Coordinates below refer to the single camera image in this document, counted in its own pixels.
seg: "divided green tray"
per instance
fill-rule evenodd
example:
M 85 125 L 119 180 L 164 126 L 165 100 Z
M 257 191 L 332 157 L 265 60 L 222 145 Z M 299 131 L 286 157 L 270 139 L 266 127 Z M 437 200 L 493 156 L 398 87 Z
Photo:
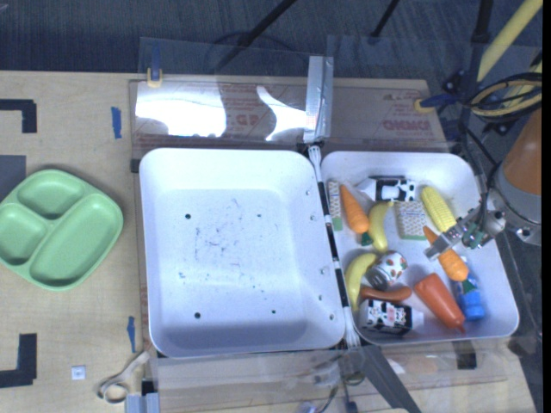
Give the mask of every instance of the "divided green tray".
M 39 287 L 82 283 L 121 234 L 122 211 L 105 193 L 61 170 L 27 177 L 0 203 L 0 262 Z

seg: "yellow corn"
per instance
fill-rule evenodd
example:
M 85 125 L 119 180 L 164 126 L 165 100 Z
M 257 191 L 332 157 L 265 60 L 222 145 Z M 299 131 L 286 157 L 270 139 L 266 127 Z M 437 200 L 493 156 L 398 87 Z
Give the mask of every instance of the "yellow corn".
M 421 191 L 421 201 L 424 203 L 430 219 L 439 231 L 447 231 L 455 225 L 454 214 L 435 188 L 423 188 L 423 191 Z

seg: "toy carrot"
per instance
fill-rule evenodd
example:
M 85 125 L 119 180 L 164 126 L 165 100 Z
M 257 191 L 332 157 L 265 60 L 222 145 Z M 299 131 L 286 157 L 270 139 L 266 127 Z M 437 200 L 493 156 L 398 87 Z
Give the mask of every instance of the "toy carrot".
M 346 220 L 350 229 L 357 234 L 367 232 L 369 229 L 369 219 L 363 211 L 362 206 L 343 184 L 341 184 L 340 190 L 344 213 L 346 214 Z
M 428 226 L 423 227 L 424 236 L 427 237 L 429 243 L 433 244 L 438 238 L 435 232 Z M 468 266 L 459 257 L 453 248 L 444 251 L 438 256 L 438 261 L 442 265 L 442 268 L 446 275 L 453 281 L 464 281 L 468 276 Z

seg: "blue bottle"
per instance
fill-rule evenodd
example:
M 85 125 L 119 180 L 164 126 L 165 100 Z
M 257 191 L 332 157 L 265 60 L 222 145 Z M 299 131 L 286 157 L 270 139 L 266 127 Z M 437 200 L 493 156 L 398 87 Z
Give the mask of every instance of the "blue bottle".
M 480 290 L 476 279 L 469 273 L 464 281 L 455 283 L 457 303 L 465 315 L 465 320 L 476 321 L 484 318 L 486 312 L 480 298 Z

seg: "sausage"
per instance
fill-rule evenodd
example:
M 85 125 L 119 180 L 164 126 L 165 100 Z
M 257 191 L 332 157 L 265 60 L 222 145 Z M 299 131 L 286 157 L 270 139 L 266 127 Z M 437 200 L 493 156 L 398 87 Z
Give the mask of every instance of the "sausage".
M 382 301 L 390 301 L 398 303 L 412 296 L 412 289 L 407 286 L 399 287 L 392 291 L 378 291 L 369 286 L 364 286 L 360 289 L 360 297 L 362 299 L 379 299 Z

